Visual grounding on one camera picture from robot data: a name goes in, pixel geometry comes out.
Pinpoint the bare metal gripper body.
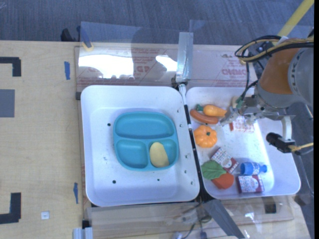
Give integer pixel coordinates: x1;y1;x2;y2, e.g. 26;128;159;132
238;95;280;120

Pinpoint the red and white packet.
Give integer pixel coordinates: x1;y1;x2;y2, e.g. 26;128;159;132
229;116;256;133

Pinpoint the orange carrot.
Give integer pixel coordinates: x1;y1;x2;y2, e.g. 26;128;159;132
195;104;228;118

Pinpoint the white plastic tray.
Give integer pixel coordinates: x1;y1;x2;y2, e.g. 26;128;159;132
80;85;201;207
185;86;302;200

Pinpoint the red sausage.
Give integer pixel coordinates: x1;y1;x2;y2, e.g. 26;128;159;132
189;109;220;125

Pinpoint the orange pumpkin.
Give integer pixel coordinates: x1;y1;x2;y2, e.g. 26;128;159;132
193;124;218;149

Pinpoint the red carton with white print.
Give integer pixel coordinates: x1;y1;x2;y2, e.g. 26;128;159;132
209;146;239;175

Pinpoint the blue bottle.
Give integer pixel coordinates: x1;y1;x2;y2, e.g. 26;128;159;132
239;161;268;176

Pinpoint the green leaf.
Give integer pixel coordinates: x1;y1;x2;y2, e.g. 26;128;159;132
200;160;227;181

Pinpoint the dark red carton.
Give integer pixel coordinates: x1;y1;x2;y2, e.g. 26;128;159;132
236;174;266;194

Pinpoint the orange wedge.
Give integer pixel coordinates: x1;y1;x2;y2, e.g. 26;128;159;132
211;172;235;190

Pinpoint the yellow potato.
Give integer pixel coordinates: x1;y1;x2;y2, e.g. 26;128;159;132
149;141;170;169

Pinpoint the blue divided plate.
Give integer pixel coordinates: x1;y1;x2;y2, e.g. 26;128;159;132
113;111;180;172

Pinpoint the brown cardboard board red print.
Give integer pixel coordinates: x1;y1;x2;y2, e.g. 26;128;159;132
74;43;301;226

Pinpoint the black cylinder on white bracket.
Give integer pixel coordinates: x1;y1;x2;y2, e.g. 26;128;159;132
265;116;296;154

